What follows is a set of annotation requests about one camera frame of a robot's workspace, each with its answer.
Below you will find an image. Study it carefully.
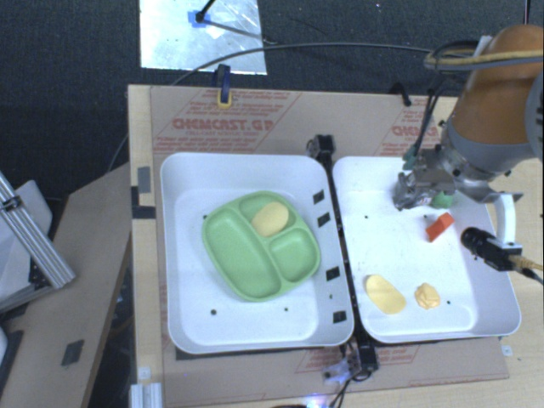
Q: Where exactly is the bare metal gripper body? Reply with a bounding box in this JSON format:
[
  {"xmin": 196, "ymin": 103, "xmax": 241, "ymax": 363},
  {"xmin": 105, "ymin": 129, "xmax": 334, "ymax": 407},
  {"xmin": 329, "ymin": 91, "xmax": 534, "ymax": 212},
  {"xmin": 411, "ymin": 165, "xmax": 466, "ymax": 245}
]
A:
[{"xmin": 405, "ymin": 147, "xmax": 524, "ymax": 206}]

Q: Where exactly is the black block with thin wires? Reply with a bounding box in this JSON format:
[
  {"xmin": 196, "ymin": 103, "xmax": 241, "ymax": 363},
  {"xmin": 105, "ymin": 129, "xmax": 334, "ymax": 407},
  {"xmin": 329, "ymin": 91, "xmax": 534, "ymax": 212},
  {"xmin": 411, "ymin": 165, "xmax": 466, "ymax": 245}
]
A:
[
  {"xmin": 348, "ymin": 342, "xmax": 380, "ymax": 374},
  {"xmin": 306, "ymin": 133, "xmax": 338, "ymax": 158}
]

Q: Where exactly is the flat yellow oval toy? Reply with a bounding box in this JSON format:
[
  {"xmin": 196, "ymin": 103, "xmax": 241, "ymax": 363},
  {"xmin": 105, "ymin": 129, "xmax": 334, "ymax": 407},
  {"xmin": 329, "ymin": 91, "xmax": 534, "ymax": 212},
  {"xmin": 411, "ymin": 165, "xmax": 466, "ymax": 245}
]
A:
[{"xmin": 364, "ymin": 273, "xmax": 407, "ymax": 315}]

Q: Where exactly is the brown cardboard board red print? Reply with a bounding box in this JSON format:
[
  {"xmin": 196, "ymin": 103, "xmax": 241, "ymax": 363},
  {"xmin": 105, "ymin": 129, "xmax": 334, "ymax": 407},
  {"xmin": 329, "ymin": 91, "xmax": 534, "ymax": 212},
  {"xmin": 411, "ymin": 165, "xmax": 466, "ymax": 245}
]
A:
[{"xmin": 148, "ymin": 85, "xmax": 511, "ymax": 408}]

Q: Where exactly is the green divided plate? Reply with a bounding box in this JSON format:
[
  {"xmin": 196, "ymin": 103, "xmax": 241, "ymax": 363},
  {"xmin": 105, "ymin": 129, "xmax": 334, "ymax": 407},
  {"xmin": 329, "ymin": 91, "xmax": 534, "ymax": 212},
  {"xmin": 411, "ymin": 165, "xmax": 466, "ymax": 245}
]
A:
[{"xmin": 201, "ymin": 190, "xmax": 322, "ymax": 303}]

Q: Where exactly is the yellow toy potato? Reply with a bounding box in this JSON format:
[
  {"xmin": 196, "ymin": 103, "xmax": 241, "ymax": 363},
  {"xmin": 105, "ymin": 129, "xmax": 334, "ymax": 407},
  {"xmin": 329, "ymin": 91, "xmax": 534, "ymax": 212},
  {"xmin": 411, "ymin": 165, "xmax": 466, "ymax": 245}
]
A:
[{"xmin": 251, "ymin": 201, "xmax": 291, "ymax": 238}]

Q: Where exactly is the black cylinder on white bracket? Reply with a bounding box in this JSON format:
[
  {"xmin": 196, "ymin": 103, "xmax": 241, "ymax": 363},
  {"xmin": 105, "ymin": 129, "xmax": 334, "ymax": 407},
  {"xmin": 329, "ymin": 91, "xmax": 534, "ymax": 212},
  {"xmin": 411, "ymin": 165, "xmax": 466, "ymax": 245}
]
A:
[{"xmin": 461, "ymin": 191, "xmax": 524, "ymax": 273}]

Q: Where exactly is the white plastic tray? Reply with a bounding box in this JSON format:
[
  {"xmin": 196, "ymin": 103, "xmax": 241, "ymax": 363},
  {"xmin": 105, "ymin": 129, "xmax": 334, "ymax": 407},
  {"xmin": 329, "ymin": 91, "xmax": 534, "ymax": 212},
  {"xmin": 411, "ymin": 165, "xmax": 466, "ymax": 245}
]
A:
[
  {"xmin": 332, "ymin": 155, "xmax": 523, "ymax": 344},
  {"xmin": 159, "ymin": 151, "xmax": 356, "ymax": 355}
]

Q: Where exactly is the thin black rod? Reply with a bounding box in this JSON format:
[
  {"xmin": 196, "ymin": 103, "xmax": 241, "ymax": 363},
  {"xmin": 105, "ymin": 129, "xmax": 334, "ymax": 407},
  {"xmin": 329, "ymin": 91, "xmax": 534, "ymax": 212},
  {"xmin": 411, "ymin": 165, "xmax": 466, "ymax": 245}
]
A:
[{"xmin": 320, "ymin": 150, "xmax": 367, "ymax": 349}]

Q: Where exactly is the orange wedge toy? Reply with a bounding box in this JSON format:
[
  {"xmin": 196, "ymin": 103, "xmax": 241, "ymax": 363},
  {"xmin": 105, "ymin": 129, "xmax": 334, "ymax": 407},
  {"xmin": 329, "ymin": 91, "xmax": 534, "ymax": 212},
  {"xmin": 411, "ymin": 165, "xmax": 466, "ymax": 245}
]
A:
[{"xmin": 425, "ymin": 212, "xmax": 456, "ymax": 243}]

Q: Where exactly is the small yellow lumpy toy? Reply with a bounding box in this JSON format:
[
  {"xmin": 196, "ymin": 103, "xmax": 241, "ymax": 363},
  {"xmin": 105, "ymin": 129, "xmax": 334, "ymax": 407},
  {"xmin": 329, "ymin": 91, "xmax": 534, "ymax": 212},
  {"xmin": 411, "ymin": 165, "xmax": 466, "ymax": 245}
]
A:
[{"xmin": 414, "ymin": 281, "xmax": 442, "ymax": 311}]

